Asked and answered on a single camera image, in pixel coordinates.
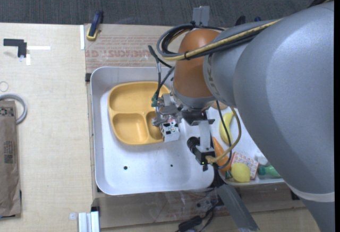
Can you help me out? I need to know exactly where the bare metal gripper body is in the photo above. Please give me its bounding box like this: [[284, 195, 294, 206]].
[[155, 93, 184, 123]]

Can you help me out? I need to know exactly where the small white printed carton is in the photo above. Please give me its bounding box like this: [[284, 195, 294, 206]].
[[160, 117, 181, 143]]

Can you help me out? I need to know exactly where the yellow divided plate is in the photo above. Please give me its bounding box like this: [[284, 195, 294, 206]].
[[107, 81, 174, 145]]

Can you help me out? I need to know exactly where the brown bread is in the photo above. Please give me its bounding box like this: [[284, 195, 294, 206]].
[[210, 100, 228, 110]]

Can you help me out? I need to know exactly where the yellow banana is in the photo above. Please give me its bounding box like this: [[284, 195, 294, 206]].
[[218, 111, 235, 146]]

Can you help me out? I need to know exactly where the orange carrot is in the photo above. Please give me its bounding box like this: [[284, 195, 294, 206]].
[[211, 136, 232, 173]]

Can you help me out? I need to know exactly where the brown cardboard board red print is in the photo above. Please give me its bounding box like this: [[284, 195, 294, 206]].
[[84, 23, 307, 229]]

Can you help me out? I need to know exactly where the orange and white carton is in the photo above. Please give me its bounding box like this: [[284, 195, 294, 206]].
[[229, 151, 260, 181]]

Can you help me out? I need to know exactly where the yellow lemon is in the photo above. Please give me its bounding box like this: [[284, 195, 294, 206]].
[[230, 162, 251, 183]]

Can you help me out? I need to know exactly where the small white object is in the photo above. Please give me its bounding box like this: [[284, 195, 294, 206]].
[[254, 153, 268, 166]]

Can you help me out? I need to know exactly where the green bottle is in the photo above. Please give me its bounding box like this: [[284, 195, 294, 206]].
[[257, 165, 282, 179]]

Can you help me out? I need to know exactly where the brown paper bag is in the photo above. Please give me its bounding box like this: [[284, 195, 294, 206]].
[[0, 100, 22, 219]]

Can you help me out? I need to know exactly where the black cylinder on white bracket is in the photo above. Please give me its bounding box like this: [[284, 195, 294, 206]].
[[182, 110, 216, 172]]

